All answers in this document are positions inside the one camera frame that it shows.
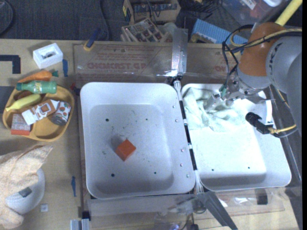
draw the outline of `white tray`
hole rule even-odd
[[[187,84],[181,92],[183,97],[189,88],[218,93],[220,87],[220,84]],[[232,108],[238,106],[246,110],[245,114],[258,114],[262,122],[273,122],[271,101],[253,104],[246,99],[236,100]],[[207,127],[189,133],[201,183],[211,191],[283,187],[291,181],[280,139],[261,134],[247,122],[229,132],[213,132]]]
[[[187,193],[195,177],[174,88],[91,82],[80,93],[86,184],[96,198]],[[125,139],[136,150],[114,152]]]

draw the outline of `wooden table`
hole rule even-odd
[[[69,88],[75,81],[74,79],[74,57],[73,45],[81,44],[80,41],[46,41],[46,40],[0,40],[0,53],[6,55],[19,55],[21,57],[21,74],[12,74],[11,62],[0,62],[0,86],[15,86],[22,77],[31,72],[38,71],[36,63],[33,60],[32,53],[35,49],[43,46],[57,43],[68,60],[68,77],[62,73],[62,63],[55,64],[48,70],[58,70],[60,77],[55,79],[59,85]],[[110,44],[111,42],[99,42],[100,44]],[[77,108],[72,114],[73,117],[64,135],[58,140],[52,142],[54,149],[42,166],[46,178],[45,195],[40,202],[48,204],[48,212],[40,212],[39,206],[24,216],[23,225],[17,230],[69,230],[71,219],[81,219],[83,206],[82,199],[82,178],[80,163],[80,143],[78,129]],[[10,131],[0,124],[0,155],[15,150],[22,150],[36,144],[45,144],[30,140],[24,137],[12,136]],[[76,178],[76,197],[73,195],[71,187],[71,178]],[[259,229],[259,230],[297,230],[298,226],[293,214],[290,201],[286,196],[280,197],[284,207],[282,211],[268,212],[263,214],[252,214],[233,216],[232,219],[241,230]],[[195,216],[196,223],[200,229],[224,230],[226,227],[219,227],[218,222],[210,217]],[[140,226],[125,226],[122,223],[119,226],[113,225],[111,228],[101,227],[100,229],[150,229],[150,224]]]

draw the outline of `yellow bowl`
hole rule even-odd
[[[11,106],[15,102],[15,97],[18,96],[20,92],[21,91],[14,89],[5,107]],[[50,121],[50,118],[52,115],[50,115],[32,124],[30,135],[23,136],[23,137],[33,139],[33,140],[40,140],[40,141],[54,141],[60,138],[66,131],[68,124],[71,120],[72,113],[74,110],[74,104],[75,104],[72,93],[69,90],[58,85],[57,92],[55,94],[50,94],[50,93],[45,94],[41,102],[48,100],[48,99],[52,99],[55,101],[64,101],[71,105],[71,112],[70,112],[66,125],[58,126],[52,123]],[[4,110],[3,116],[2,116],[4,125],[10,130],[12,127],[13,114],[21,114],[23,111],[29,109],[32,106],[28,106],[20,110],[9,110],[8,112]]]

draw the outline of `green bottle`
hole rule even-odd
[[[55,94],[57,92],[57,83],[55,81],[31,81],[29,83],[17,83],[16,90],[28,90],[34,94]]]

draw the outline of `orange block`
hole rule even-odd
[[[132,155],[132,153],[136,150],[136,147],[126,139],[123,141],[115,150],[115,153],[125,161],[128,157]]]

